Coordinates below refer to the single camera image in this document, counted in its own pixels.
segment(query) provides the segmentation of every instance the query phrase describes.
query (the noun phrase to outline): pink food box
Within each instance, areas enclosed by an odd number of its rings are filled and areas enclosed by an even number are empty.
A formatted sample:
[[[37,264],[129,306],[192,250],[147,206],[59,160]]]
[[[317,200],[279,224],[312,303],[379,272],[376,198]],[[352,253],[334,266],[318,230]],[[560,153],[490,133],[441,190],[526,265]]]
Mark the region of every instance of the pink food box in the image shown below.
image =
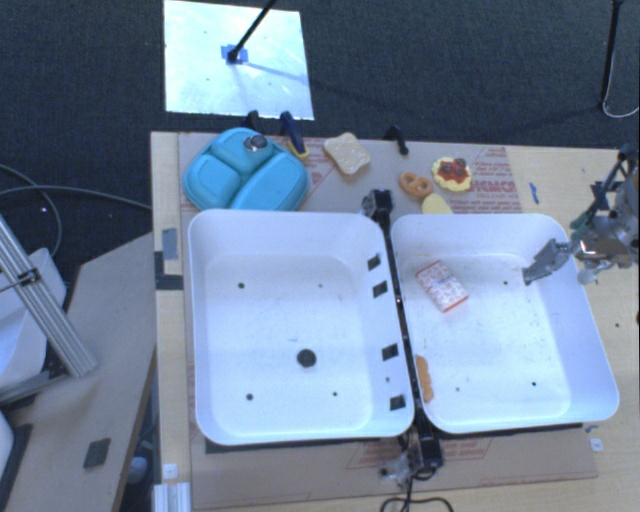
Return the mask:
[[[420,270],[416,278],[443,313],[469,297],[469,292],[453,275],[451,269],[440,260]]]

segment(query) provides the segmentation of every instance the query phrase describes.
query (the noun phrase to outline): toy bread slice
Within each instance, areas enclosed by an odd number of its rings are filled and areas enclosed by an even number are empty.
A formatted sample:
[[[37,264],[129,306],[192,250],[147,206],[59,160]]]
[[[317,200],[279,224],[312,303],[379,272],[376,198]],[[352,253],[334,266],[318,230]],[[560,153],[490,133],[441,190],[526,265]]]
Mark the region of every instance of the toy bread slice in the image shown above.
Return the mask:
[[[327,139],[323,148],[343,174],[355,174],[371,161],[371,156],[353,133]]]
[[[422,202],[422,213],[453,213],[449,205],[438,194],[430,194]]]

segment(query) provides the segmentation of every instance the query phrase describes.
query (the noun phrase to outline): wooden table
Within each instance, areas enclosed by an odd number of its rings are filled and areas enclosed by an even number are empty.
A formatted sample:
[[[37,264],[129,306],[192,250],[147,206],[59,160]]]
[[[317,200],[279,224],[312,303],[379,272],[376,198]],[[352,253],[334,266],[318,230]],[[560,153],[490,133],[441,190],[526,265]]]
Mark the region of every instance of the wooden table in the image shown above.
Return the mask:
[[[98,366],[7,413],[33,426],[7,511],[120,510],[155,370],[151,250],[149,234],[82,266],[68,317]],[[85,468],[94,443],[105,459]]]
[[[163,227],[173,226],[180,235],[179,135],[154,133],[152,142],[154,248],[163,248]],[[409,143],[411,154],[420,148],[434,148],[443,156],[454,147],[448,144]],[[393,168],[400,158],[395,143],[376,142],[374,160],[389,159]],[[474,149],[471,145],[455,145]],[[590,185],[602,180],[615,162],[612,150],[506,147],[513,179],[523,212],[554,217],[569,232],[569,223],[592,201]],[[534,201],[530,183],[537,189]],[[181,275],[181,254],[164,261],[166,275]],[[589,302],[620,391],[616,415],[590,432],[602,442],[596,453],[599,477],[595,479],[510,485],[482,489],[446,491],[456,512],[563,510],[632,511],[640,506],[640,413],[638,396],[638,269],[612,269],[599,276],[598,284],[586,287]],[[185,359],[184,300],[181,290],[166,290],[156,298],[158,314],[158,375],[160,396],[160,438],[163,463],[176,464],[177,475],[164,475],[163,483],[189,482],[190,452]],[[370,511],[380,506],[379,496],[316,501],[251,508],[260,512],[329,510]],[[444,510],[432,505],[434,511]]]

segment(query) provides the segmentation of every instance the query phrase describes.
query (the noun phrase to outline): dark carpet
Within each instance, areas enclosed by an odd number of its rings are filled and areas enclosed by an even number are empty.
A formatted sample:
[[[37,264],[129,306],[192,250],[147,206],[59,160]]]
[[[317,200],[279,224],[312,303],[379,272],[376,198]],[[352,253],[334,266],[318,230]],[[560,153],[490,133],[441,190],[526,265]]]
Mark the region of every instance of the dark carpet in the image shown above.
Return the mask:
[[[217,2],[261,7],[266,2]],[[40,184],[150,202],[153,130],[221,131],[237,117],[164,109],[160,0],[0,3],[0,163]],[[315,121],[410,140],[614,148],[638,142],[638,116],[598,108],[611,18],[607,0],[282,0],[301,13]],[[640,0],[621,9],[610,107],[638,104]],[[0,172],[0,190],[20,185]],[[151,229],[148,212],[51,193],[65,231],[63,276]],[[0,196],[25,248],[55,223],[32,192]]]

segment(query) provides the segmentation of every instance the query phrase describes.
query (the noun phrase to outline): orange toy food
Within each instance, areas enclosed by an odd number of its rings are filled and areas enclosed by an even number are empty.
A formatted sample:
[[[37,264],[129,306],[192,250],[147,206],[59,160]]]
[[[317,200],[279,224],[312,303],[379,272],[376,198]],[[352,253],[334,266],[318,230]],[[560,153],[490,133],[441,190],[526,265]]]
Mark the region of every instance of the orange toy food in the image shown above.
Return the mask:
[[[440,158],[431,172],[436,183],[447,190],[461,192],[471,187],[471,169],[463,158]]]
[[[403,172],[399,179],[400,188],[407,194],[419,199],[433,192],[433,184],[424,176],[416,176],[412,172]]]
[[[429,374],[429,364],[424,357],[416,356],[416,369],[418,370],[418,380],[422,388],[422,400],[428,404],[435,395],[431,383],[431,375]]]

